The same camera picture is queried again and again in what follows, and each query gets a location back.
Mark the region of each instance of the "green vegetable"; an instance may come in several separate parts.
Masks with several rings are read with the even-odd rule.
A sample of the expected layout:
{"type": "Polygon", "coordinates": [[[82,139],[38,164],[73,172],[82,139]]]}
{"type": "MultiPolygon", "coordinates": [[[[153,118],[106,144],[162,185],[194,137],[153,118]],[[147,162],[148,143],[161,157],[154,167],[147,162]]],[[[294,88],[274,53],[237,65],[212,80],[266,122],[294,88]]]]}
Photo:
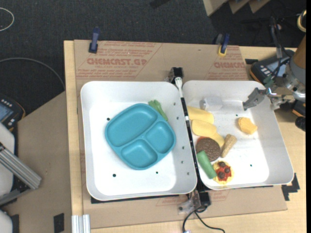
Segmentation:
{"type": "Polygon", "coordinates": [[[163,118],[167,121],[168,120],[168,118],[167,118],[167,116],[166,116],[166,114],[164,113],[164,111],[162,110],[162,106],[161,106],[161,103],[159,102],[159,101],[157,101],[157,100],[151,100],[151,101],[149,101],[148,102],[148,104],[151,106],[151,107],[153,107],[156,111],[158,111],[160,114],[161,114],[161,116],[163,116],[163,118]]]}

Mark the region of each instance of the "black floor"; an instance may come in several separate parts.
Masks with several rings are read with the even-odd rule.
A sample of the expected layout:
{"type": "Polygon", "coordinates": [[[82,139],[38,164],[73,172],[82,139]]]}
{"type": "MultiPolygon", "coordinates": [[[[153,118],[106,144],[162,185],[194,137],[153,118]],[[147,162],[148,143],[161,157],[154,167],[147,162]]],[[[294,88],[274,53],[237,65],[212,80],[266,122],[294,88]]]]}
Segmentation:
{"type": "Polygon", "coordinates": [[[0,93],[19,102],[30,113],[64,89],[50,66],[64,81],[63,41],[91,39],[99,26],[100,40],[212,44],[219,33],[230,33],[230,44],[270,46],[269,17],[282,26],[284,47],[298,47],[304,33],[296,26],[306,0],[271,0],[258,12],[246,5],[232,14],[224,4],[210,17],[202,0],[0,0],[0,93]]]}

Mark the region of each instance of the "teal divided plate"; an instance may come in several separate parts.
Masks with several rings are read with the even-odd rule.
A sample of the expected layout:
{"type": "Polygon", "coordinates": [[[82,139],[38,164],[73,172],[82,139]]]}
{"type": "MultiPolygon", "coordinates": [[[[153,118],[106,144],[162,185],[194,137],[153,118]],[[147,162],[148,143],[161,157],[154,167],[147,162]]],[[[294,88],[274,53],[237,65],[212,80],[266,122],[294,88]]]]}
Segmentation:
{"type": "Polygon", "coordinates": [[[105,137],[113,151],[137,170],[155,165],[176,144],[171,126],[158,111],[144,103],[134,104],[111,119],[105,137]]]}

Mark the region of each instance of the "white tray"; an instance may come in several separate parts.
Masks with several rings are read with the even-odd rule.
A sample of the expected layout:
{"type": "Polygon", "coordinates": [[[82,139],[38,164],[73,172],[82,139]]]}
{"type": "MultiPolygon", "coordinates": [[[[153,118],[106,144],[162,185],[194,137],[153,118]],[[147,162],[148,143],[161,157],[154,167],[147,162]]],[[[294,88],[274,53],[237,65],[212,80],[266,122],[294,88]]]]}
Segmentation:
{"type": "Polygon", "coordinates": [[[177,88],[168,82],[91,81],[81,90],[86,184],[98,200],[186,194],[197,179],[177,88]],[[158,100],[176,135],[174,149],[146,170],[126,165],[108,145],[107,118],[137,103],[158,100]]]}
{"type": "MultiPolygon", "coordinates": [[[[193,107],[200,108],[199,102],[205,98],[221,98],[222,108],[210,111],[214,115],[214,125],[222,137],[232,134],[237,138],[237,143],[228,155],[216,160],[228,162],[235,173],[227,185],[209,179],[198,164],[202,182],[210,189],[286,184],[294,177],[269,99],[265,97],[259,105],[246,111],[243,109],[242,102],[247,101],[256,87],[265,89],[255,81],[188,81],[183,86],[186,104],[193,107]],[[243,133],[237,123],[240,117],[250,118],[258,130],[252,135],[243,133]]],[[[192,137],[196,144],[199,136],[192,134],[192,137]]]]}

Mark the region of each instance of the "wooden table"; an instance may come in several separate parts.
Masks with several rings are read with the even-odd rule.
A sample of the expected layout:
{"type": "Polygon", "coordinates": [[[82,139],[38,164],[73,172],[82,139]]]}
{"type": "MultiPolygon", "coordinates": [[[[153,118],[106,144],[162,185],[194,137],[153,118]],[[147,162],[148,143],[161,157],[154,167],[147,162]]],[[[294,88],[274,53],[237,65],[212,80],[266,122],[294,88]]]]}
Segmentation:
{"type": "MultiPolygon", "coordinates": [[[[275,54],[275,48],[240,47],[244,59],[265,59],[275,54]]],[[[79,153],[79,131],[75,79],[74,42],[64,42],[66,95],[68,112],[68,137],[70,161],[70,185],[72,215],[83,215],[81,165],[79,153]]],[[[286,202],[288,210],[269,213],[248,214],[207,218],[204,221],[213,227],[220,227],[227,233],[293,233],[307,232],[306,210],[306,134],[298,129],[293,113],[276,111],[277,121],[287,147],[294,172],[300,185],[297,193],[290,194],[286,202]]],[[[207,229],[198,219],[188,220],[186,229],[193,233],[217,232],[207,229]]],[[[181,233],[182,221],[141,224],[113,228],[94,229],[93,233],[181,233]]]]}

